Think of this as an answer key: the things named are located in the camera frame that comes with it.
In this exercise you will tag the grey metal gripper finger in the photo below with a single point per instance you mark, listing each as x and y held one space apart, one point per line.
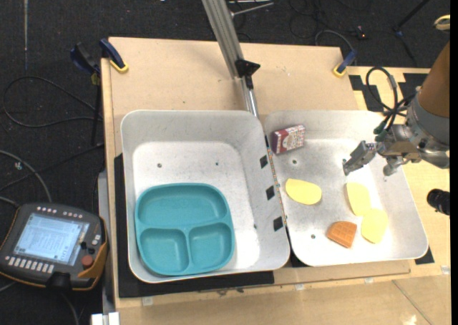
390 167
358 157

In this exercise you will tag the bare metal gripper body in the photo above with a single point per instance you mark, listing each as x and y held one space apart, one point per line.
411 148

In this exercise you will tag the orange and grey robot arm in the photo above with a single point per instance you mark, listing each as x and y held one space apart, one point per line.
434 91

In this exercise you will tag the white plastic tray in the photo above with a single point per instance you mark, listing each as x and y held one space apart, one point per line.
322 169
200 159

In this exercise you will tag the yellow oval chip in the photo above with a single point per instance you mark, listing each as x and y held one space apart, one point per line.
374 226
358 198
303 192

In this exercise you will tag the maroon and white carton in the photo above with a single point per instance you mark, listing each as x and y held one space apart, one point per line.
287 139

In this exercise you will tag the orange waffle piece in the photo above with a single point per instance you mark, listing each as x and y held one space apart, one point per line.
342 234

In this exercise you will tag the thin rod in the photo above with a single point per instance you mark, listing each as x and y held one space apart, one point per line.
277 187

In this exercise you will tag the blue divided plate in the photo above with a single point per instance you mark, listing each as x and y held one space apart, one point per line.
184 228

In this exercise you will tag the pale wood board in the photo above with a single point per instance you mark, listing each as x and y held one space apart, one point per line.
179 80

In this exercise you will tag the black cylinder on white bracket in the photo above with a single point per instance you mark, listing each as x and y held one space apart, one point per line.
439 202

